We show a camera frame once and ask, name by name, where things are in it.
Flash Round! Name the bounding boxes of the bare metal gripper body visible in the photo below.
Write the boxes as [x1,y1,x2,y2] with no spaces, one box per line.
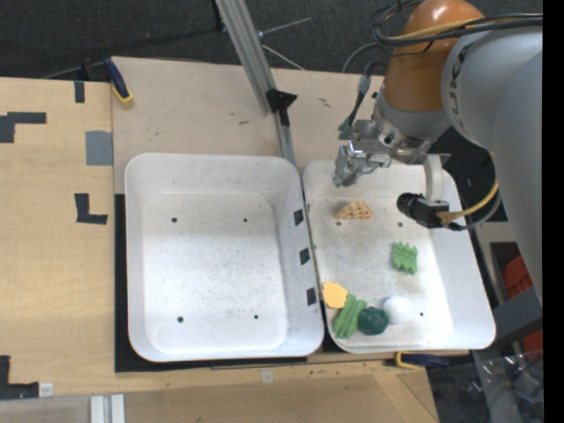
[347,118,451,169]

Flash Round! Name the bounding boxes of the tan pizza slice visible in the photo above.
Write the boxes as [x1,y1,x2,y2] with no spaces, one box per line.
[332,197,375,223]

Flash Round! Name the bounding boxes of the thin black rod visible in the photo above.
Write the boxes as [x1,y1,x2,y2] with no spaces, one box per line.
[301,178,328,325]

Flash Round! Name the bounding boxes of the white plastic tray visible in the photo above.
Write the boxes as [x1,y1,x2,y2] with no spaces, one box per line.
[301,160,497,355]
[124,152,326,363]

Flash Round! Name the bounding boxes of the green wavy block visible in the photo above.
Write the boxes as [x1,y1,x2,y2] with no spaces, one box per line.
[390,241,419,277]

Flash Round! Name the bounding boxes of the yellow biscuit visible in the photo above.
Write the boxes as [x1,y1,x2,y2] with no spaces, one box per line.
[321,281,350,310]

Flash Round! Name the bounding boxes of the white egg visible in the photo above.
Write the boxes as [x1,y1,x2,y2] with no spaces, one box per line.
[382,295,416,326]

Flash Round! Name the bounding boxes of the light green ribbed vegetable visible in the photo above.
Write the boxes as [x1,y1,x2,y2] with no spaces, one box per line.
[332,293,368,340]

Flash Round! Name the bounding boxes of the dark green broccoli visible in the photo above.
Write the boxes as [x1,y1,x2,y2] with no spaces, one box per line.
[357,306,390,337]

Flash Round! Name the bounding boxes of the pale wood board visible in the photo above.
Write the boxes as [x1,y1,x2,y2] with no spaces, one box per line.
[111,56,471,372]

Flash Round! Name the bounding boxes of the black cylinder on white bracket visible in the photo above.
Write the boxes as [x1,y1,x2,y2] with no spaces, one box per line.
[396,153,451,229]

